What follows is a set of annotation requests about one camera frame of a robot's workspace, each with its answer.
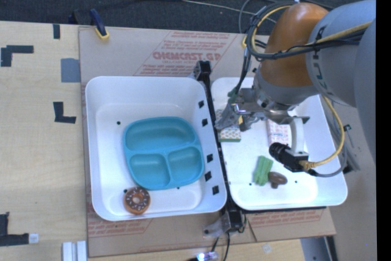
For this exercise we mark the brown sprinkled doughnut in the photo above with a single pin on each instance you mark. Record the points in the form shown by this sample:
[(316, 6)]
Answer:
[(130, 206)]

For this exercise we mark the white and green printed carton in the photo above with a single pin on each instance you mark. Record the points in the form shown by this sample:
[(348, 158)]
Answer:
[(229, 135)]

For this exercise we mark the brown toy mushroom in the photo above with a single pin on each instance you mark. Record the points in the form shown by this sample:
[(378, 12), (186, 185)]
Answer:
[(277, 178)]

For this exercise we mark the thin black rod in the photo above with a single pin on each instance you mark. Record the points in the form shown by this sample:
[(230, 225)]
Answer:
[(214, 119)]

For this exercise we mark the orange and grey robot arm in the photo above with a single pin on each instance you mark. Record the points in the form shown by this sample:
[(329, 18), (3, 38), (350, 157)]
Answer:
[(333, 49)]

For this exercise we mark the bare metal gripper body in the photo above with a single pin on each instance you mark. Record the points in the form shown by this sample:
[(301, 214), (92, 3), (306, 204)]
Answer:
[(249, 102)]

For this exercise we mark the white and pink packet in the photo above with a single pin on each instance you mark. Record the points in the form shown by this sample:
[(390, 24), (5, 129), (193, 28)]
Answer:
[(276, 133)]

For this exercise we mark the brown cardboard board, red print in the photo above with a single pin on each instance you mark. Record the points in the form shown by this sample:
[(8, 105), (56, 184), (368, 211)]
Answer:
[(128, 52)]

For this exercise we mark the black cylinder on white bracket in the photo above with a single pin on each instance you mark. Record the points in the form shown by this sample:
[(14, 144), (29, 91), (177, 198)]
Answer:
[(290, 158)]

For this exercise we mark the blue divided plate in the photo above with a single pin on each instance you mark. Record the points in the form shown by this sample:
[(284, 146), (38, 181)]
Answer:
[(159, 143)]

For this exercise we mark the green toy beans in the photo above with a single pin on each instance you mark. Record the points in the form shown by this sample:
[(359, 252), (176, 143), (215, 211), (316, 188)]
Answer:
[(262, 171)]

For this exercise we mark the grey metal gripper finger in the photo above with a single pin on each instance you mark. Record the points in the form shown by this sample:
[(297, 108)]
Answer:
[(247, 123), (226, 118)]

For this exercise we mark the white plastic tray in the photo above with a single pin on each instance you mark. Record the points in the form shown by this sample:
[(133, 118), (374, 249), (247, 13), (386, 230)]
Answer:
[(110, 162), (317, 143)]

